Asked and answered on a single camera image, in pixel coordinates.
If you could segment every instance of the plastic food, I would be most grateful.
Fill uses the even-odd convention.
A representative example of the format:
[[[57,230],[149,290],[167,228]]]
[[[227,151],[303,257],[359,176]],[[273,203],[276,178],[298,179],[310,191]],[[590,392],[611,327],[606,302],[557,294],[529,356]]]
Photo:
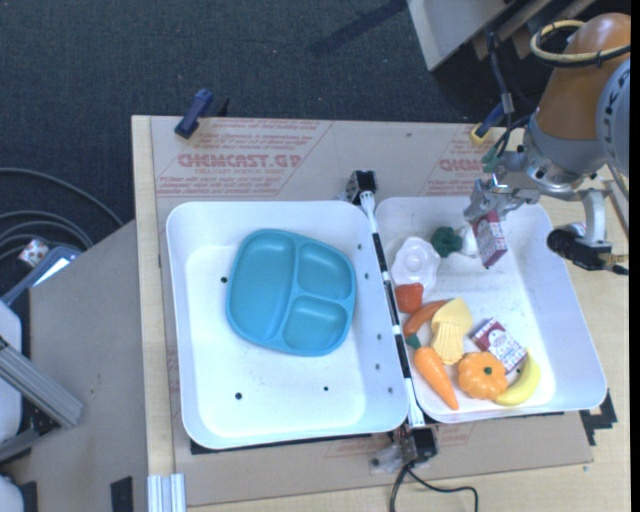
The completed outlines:
[[[441,227],[431,237],[431,244],[440,256],[446,258],[452,252],[462,249],[462,238],[459,237],[453,228]]]
[[[456,235],[462,238],[460,254],[464,254],[465,256],[470,256],[472,258],[479,256],[476,236],[473,234],[473,228],[470,224],[465,224],[456,229]]]
[[[435,313],[431,322],[434,333],[431,346],[444,364],[455,364],[462,359],[463,338],[472,325],[471,312],[461,298],[453,299]]]
[[[472,339],[481,350],[488,350],[502,361],[507,375],[527,357],[527,349],[520,345],[495,318],[491,318],[484,324]]]
[[[396,304],[403,313],[413,313],[422,305],[424,286],[420,283],[396,286]]]
[[[433,246],[417,236],[407,238],[391,266],[391,277],[396,285],[420,283],[424,293],[436,284],[436,271],[440,266],[440,255]]]
[[[458,363],[458,385],[471,398],[495,400],[508,386],[504,365],[490,352],[469,352]]]
[[[527,358],[522,365],[522,372],[507,390],[496,398],[496,403],[504,406],[514,406],[525,402],[535,392],[540,383],[540,366],[527,350]]]
[[[502,232],[500,218],[495,210],[491,210],[476,220],[472,226],[482,264],[489,268],[507,252],[507,242]]]
[[[411,336],[415,335],[422,324],[431,320],[436,311],[438,311],[447,302],[449,301],[434,300],[431,302],[427,302],[423,306],[420,306],[420,308],[418,308],[416,311],[414,311],[402,326],[402,334],[404,335],[404,339],[407,340]]]
[[[454,411],[459,408],[453,384],[442,364],[440,356],[431,347],[420,347],[413,356],[413,362],[433,390]]]

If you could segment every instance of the black cable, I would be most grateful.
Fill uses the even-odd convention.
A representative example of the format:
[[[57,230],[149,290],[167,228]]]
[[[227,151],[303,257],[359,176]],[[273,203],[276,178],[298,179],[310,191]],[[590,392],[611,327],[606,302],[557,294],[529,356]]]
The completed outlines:
[[[10,219],[12,217],[43,217],[45,219],[53,219],[54,221],[60,222],[62,224],[65,224],[69,228],[71,228],[74,231],[76,231],[78,236],[82,237],[82,239],[84,240],[85,245],[88,245],[88,246],[92,246],[93,245],[93,240],[86,233],[86,231],[84,231],[76,223],[70,221],[69,219],[66,219],[66,218],[62,217],[61,215],[57,215],[55,213],[50,213],[50,212],[39,211],[39,210],[19,210],[19,211],[15,211],[15,212],[9,212],[9,213],[0,214],[0,221],[7,220],[7,219]]]
[[[24,246],[14,247],[13,249],[9,249],[8,251],[3,252],[2,254],[0,254],[0,261],[4,261],[9,256],[13,256],[14,254],[19,254],[22,249],[24,249]]]
[[[518,119],[517,121],[515,121],[512,126],[511,126],[511,131],[515,130],[516,128],[520,128],[524,125],[526,125],[529,122],[529,119],[531,118],[531,114],[527,114],[526,116],[522,116],[520,119]],[[511,132],[504,132],[499,138],[498,140],[494,143],[493,147],[497,148],[498,146],[501,146],[501,150],[502,152],[504,152],[504,150],[507,147],[507,144],[509,144],[509,137],[511,136]]]
[[[84,246],[85,249],[89,249],[92,245],[91,240],[87,240],[84,238],[84,236],[82,235],[82,233],[78,233],[76,232],[74,229],[70,228],[69,226],[60,223],[60,222],[54,222],[54,221],[49,221],[49,220],[40,220],[40,221],[31,221],[31,222],[22,222],[20,224],[17,224],[16,226],[13,226],[9,229],[7,229],[4,233],[0,234],[0,241],[2,241],[2,239],[6,236],[9,235],[10,233],[13,233],[15,231],[18,231],[20,229],[24,229],[24,228],[28,228],[28,227],[32,227],[32,226],[45,226],[45,227],[54,227],[56,229],[59,229],[61,231],[64,231],[65,233],[73,236],[74,238],[76,238],[78,241],[80,241],[82,243],[82,245]]]
[[[400,490],[400,486],[402,485],[402,482],[404,480],[404,477],[406,476],[407,473],[409,473],[413,479],[418,482],[419,484],[422,484],[424,487],[426,487],[427,489],[430,489],[432,491],[436,491],[436,492],[442,492],[442,493],[453,493],[453,492],[463,492],[463,491],[470,491],[471,493],[473,493],[473,510],[475,512],[478,512],[478,507],[480,505],[480,498],[478,497],[478,491],[476,491],[476,489],[474,487],[465,485],[462,487],[454,487],[451,489],[445,489],[442,487],[436,487],[435,485],[431,485],[427,482],[425,482],[424,480],[422,480],[419,476],[417,476],[412,470],[411,470],[411,463],[406,464],[402,467],[402,469],[400,470],[400,472],[398,473],[398,476],[396,477],[395,482],[393,483],[393,487],[391,489],[391,498],[389,499],[389,512],[396,512],[396,499],[398,497],[398,491]]]
[[[501,53],[503,61],[502,61],[502,66],[505,69],[511,70],[511,69],[515,69],[515,67],[517,66],[516,64],[514,64],[513,62],[513,56],[511,55],[510,52],[502,52]],[[527,93],[525,93],[522,88],[520,87],[520,84],[518,83],[518,80],[514,77],[513,74],[509,74],[509,86],[511,88],[511,90],[515,91],[516,96],[522,100],[522,103],[524,104],[524,109],[527,112],[533,112],[536,109],[536,104],[531,101],[529,99],[529,96],[532,97],[536,97],[538,96],[540,93],[544,92],[546,84],[542,87],[538,87],[538,89],[531,89],[530,91],[528,91]]]
[[[21,167],[0,167],[0,175],[1,174],[22,174],[22,175],[25,175],[25,176],[35,177],[35,178],[43,179],[43,180],[46,180],[46,181],[51,181],[51,182],[55,183],[56,185],[59,185],[59,186],[61,186],[63,188],[66,188],[67,190],[70,190],[70,191],[78,194],[79,196],[87,199],[88,201],[90,201],[91,203],[96,205],[98,208],[103,210],[107,215],[109,215],[109,217],[111,217],[113,219],[113,221],[116,224],[118,224],[119,226],[123,226],[124,225],[124,222],[122,222],[122,220],[108,206],[106,206],[104,203],[102,203],[102,201],[96,199],[91,194],[88,194],[84,190],[82,190],[82,189],[76,187],[75,185],[72,185],[71,183],[68,183],[68,182],[66,182],[64,180],[61,180],[61,179],[56,178],[54,176],[50,176],[48,174],[44,174],[44,173],[39,172],[39,171],[33,171],[31,169],[23,169]]]
[[[13,235],[10,237],[5,238],[4,240],[2,240],[0,242],[0,248],[4,247],[5,245],[10,244],[11,242],[14,241],[19,241],[19,240],[27,240],[27,242],[30,242],[31,240],[33,240],[34,238],[39,238],[40,240],[42,240],[45,244],[49,245],[49,241],[44,239],[41,236],[38,235],[34,235],[33,233],[21,233],[19,235]]]
[[[413,471],[411,471],[411,468],[407,467],[407,473],[409,473],[413,479],[424,485],[427,489],[431,489],[432,491],[436,491],[436,492],[444,492],[444,493],[450,493],[450,492],[462,492],[462,491],[470,491],[473,493],[473,510],[475,512],[478,512],[478,506],[479,506],[479,502],[480,502],[480,498],[478,497],[478,491],[476,491],[476,489],[474,487],[471,487],[470,485],[464,485],[462,487],[454,487],[452,489],[444,489],[442,487],[436,487],[434,485],[431,485],[427,482],[425,482],[424,480],[422,480],[420,477],[418,477]]]
[[[555,32],[561,30],[576,30],[579,29],[582,22],[576,20],[564,20],[557,23],[550,23],[549,25],[540,27],[534,37],[530,48],[536,59],[543,64],[556,68],[579,68],[585,66],[602,66],[602,64],[610,59],[615,59],[631,51],[631,45],[623,45],[617,48],[611,48],[609,50],[600,50],[598,52],[590,52],[588,54],[580,55],[566,55],[566,54],[553,54],[542,50],[544,42],[554,35]]]
[[[402,485],[402,481],[404,480],[408,470],[409,465],[402,466],[402,469],[396,477],[396,481],[393,483],[393,487],[391,488],[391,497],[389,498],[389,512],[396,512],[396,497],[398,496],[400,485]]]
[[[507,87],[507,83],[502,75],[502,71],[500,70],[500,63],[498,62],[498,54],[496,50],[500,44],[500,39],[498,38],[495,32],[489,32],[487,34],[487,50],[489,51],[489,61],[491,63],[491,70],[493,71],[493,76],[498,83],[498,88],[500,89],[501,101],[504,103],[505,98],[509,97],[511,93]],[[505,131],[505,138],[503,140],[500,149],[496,153],[496,157],[500,158],[507,148],[507,144],[509,142],[509,137],[511,136],[511,130],[513,129],[511,121],[512,121],[512,110],[510,108],[503,109],[505,111],[505,115],[507,118],[507,126]]]

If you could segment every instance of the metal bracket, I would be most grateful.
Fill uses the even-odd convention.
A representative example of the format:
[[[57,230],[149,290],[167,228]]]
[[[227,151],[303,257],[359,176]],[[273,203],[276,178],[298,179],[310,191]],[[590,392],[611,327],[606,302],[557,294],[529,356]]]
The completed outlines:
[[[391,474],[407,464],[424,464],[437,454],[438,443],[433,428],[409,430],[403,425],[393,432],[392,443],[373,455],[369,470],[372,474]]]
[[[149,512],[186,512],[187,493],[182,473],[169,477],[151,475],[147,478]]]
[[[604,198],[608,196],[608,190],[589,190],[581,193],[582,204],[586,215],[586,233],[583,243],[589,247],[604,245],[606,233]]]
[[[0,463],[6,462],[28,450],[40,437],[40,433],[32,427],[11,439],[7,439],[0,444]]]
[[[0,377],[27,400],[63,427],[74,427],[83,404],[33,363],[9,345],[0,335]]]

